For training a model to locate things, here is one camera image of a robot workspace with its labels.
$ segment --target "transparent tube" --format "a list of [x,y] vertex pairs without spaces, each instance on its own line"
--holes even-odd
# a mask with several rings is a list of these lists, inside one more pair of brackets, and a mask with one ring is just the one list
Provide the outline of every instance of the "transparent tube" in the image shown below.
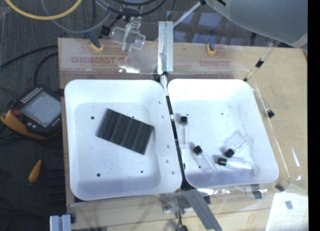
[[213,160],[209,157],[209,155],[202,151],[199,145],[193,148],[193,152],[195,154],[195,161],[201,169],[201,172],[209,178],[213,178],[218,172]]
[[219,157],[217,161],[218,165],[225,166],[231,170],[252,170],[252,163],[239,157],[233,157],[231,159],[226,159],[223,157]]
[[245,147],[248,147],[252,143],[252,138],[247,134],[242,136],[239,131],[236,131],[230,138],[226,140],[225,143],[227,150],[224,152],[224,155],[227,158],[231,158]]
[[184,149],[188,145],[188,135],[189,135],[189,126],[188,118],[186,116],[180,117],[180,128],[179,128],[179,146]]

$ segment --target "bottle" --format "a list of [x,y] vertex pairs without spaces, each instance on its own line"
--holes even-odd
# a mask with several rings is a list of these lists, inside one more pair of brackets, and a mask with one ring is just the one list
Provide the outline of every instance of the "bottle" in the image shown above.
[[228,149],[224,152],[224,155],[227,158],[231,158],[234,154],[237,154],[245,147],[248,147],[251,141],[252,138],[250,136],[241,136],[241,134],[236,131],[230,138],[227,139],[226,145]]
[[186,116],[180,117],[180,133],[179,133],[179,146],[185,148],[188,145],[188,118]]
[[220,166],[225,166],[228,169],[232,170],[247,170],[250,171],[252,170],[252,164],[249,161],[244,160],[243,158],[231,158],[231,159],[226,159],[223,157],[219,157],[217,161],[218,165]]
[[308,0],[205,0],[234,24],[308,51]]
[[209,178],[213,178],[218,172],[213,160],[211,160],[211,158],[205,152],[203,152],[199,145],[194,147],[192,150],[195,154],[195,161],[201,169],[201,172],[208,175]]

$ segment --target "carrot-shaped orange object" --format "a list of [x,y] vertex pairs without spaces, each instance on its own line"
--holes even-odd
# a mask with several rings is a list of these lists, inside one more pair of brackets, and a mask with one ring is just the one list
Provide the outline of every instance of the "carrot-shaped orange object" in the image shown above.
[[40,167],[41,167],[41,160],[39,160],[36,165],[33,167],[32,171],[29,174],[29,185],[32,185],[32,183],[35,183],[39,177],[40,174]]

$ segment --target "dark floor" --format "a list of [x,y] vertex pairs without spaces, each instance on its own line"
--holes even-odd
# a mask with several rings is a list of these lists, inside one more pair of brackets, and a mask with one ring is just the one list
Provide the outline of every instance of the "dark floor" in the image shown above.
[[[44,15],[40,0],[11,1],[21,10]],[[51,14],[58,14],[67,10],[75,1],[46,0],[46,3]],[[178,17],[180,13],[189,10],[197,1],[176,0],[173,9],[176,11],[175,15]],[[160,2],[161,0],[155,1],[150,9]],[[167,0],[156,12],[144,17],[143,21],[157,23],[167,20],[167,11],[172,9],[173,2],[174,0]],[[8,7],[8,5],[4,0],[0,0],[0,7]],[[207,5],[201,6],[197,12],[215,13]],[[93,8],[92,0],[84,0],[75,12],[59,22],[69,29],[81,30],[91,24],[99,23],[104,15],[106,15],[105,11],[100,11],[97,7]],[[193,22],[199,25],[200,21],[196,18]],[[206,28],[203,28],[203,31],[206,32],[199,33],[196,38],[191,36],[190,40],[195,43],[205,43],[210,33]],[[56,47],[26,55],[8,65],[5,63],[36,49],[56,46],[57,38],[62,36],[64,31],[50,21],[31,19],[10,10],[5,15],[2,32],[0,110],[2,111],[15,95],[21,95],[34,85],[43,86],[54,92],[57,91],[59,88],[58,57],[52,56],[37,68],[44,57],[57,52]],[[247,45],[254,38],[253,34],[247,31],[239,30],[238,33],[243,33],[251,39],[251,41],[246,40]],[[185,38],[176,38],[176,41],[183,40]],[[63,173],[62,179],[60,173],[64,169],[63,154],[61,153],[62,136],[57,135],[45,143],[27,138],[3,140],[10,132],[4,127],[0,133],[0,231],[48,230],[49,216],[61,215],[66,210]],[[39,180],[30,187],[28,186],[28,176],[38,160],[42,160]]]

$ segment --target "black ridged block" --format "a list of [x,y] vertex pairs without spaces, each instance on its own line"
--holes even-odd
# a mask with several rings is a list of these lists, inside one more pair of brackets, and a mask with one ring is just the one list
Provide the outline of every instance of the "black ridged block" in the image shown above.
[[98,137],[144,155],[153,130],[149,124],[107,109]]

